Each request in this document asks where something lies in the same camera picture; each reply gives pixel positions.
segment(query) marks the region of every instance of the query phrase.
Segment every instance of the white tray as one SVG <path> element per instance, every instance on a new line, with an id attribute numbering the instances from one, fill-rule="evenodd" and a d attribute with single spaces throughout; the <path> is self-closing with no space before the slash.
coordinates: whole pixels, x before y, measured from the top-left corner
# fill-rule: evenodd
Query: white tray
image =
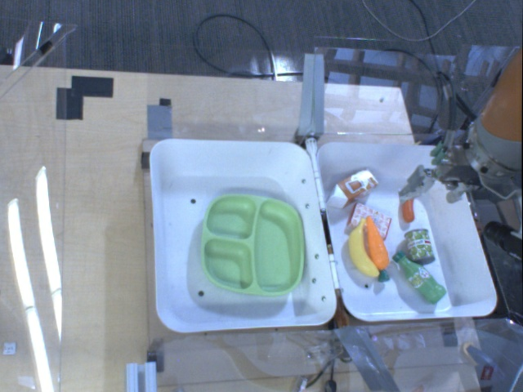
<path id="1" fill-rule="evenodd" d="M 328 208 L 343 302 L 358 319 L 374 322 L 476 317 L 490 314 L 496 306 L 492 276 L 465 197 L 448 203 L 447 190 L 436 182 L 428 193 L 414 200 L 415 221 L 405 224 L 400 219 L 398 191 L 417 165 L 431 166 L 431 148 L 341 142 L 326 144 L 319 150 L 326 198 L 340 180 L 353 172 L 368 168 L 377 177 L 378 187 L 364 203 L 392 218 L 385 241 L 391 257 L 400 247 L 405 249 L 405 232 L 429 229 L 436 260 L 426 267 L 448 292 L 437 305 L 427 303 L 405 281 L 392 260 L 389 282 L 379 283 L 362 275 L 346 250 L 348 235 L 344 229 L 352 206 Z"/>
<path id="2" fill-rule="evenodd" d="M 275 142 L 164 140 L 151 151 L 156 308 L 177 332 L 317 326 L 336 296 L 311 161 L 296 145 Z M 289 294 L 244 295 L 211 283 L 200 263 L 208 204 L 222 194 L 256 194 L 296 208 L 306 256 Z"/>

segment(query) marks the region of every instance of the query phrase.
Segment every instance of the green plate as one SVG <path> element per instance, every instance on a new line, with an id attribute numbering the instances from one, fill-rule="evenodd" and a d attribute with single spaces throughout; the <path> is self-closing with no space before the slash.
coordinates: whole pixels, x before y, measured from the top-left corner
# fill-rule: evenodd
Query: green plate
<path id="1" fill-rule="evenodd" d="M 262 296 L 291 292 L 303 275 L 302 219 L 273 198 L 220 196 L 205 212 L 201 258 L 219 287 Z"/>

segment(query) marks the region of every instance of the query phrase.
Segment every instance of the carrot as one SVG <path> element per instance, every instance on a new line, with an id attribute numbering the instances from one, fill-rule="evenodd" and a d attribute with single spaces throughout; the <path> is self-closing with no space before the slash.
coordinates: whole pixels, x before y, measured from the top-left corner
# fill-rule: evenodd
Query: carrot
<path id="1" fill-rule="evenodd" d="M 414 221 L 414 199 L 409 199 L 401 204 L 401 215 L 407 223 Z"/>
<path id="2" fill-rule="evenodd" d="M 389 253 L 385 247 L 382 236 L 379 234 L 376 224 L 374 224 L 373 218 L 367 216 L 365 218 L 365 224 L 367 229 L 367 247 L 369 249 L 368 254 L 370 260 L 380 270 L 378 280 L 384 282 L 388 280 L 388 274 L 385 268 L 389 265 Z"/>

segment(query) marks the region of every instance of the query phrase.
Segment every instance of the red and white box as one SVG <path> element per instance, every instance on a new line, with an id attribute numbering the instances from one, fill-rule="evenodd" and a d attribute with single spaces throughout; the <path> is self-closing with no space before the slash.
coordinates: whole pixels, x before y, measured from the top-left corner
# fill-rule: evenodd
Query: red and white box
<path id="1" fill-rule="evenodd" d="M 355 228 L 360 223 L 360 221 L 367 216 L 371 216 L 373 218 L 374 224 L 376 224 L 378 227 L 379 234 L 383 239 L 385 239 L 389 232 L 392 218 L 385 215 L 384 213 L 372 209 L 371 207 L 368 207 L 367 205 L 364 205 L 363 203 L 357 203 L 354 206 L 354 210 L 352 211 L 352 214 L 346 223 L 346 229 L 349 230 Z"/>

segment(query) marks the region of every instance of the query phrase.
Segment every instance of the gray carpet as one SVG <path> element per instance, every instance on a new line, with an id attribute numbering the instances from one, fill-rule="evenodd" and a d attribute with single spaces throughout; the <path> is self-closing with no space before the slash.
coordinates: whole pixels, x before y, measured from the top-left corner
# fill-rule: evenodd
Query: gray carpet
<path id="1" fill-rule="evenodd" d="M 422 21 L 408 0 L 367 0 L 398 33 L 423 37 Z M 437 30 L 471 0 L 414 0 L 429 30 Z M 433 39 L 439 53 L 453 54 L 462 43 L 521 45 L 523 0 L 479 0 Z M 302 67 L 302 54 L 316 37 L 393 38 L 360 0 L 0 0 L 0 46 L 20 30 L 8 19 L 49 20 L 78 26 L 67 42 L 66 66 L 171 74 L 217 74 L 193 48 L 199 22 L 229 13 L 259 28 L 289 69 Z M 201 29 L 203 54 L 226 70 L 269 72 L 259 36 L 236 20 L 216 19 Z M 426 42 L 410 45 L 429 51 Z"/>

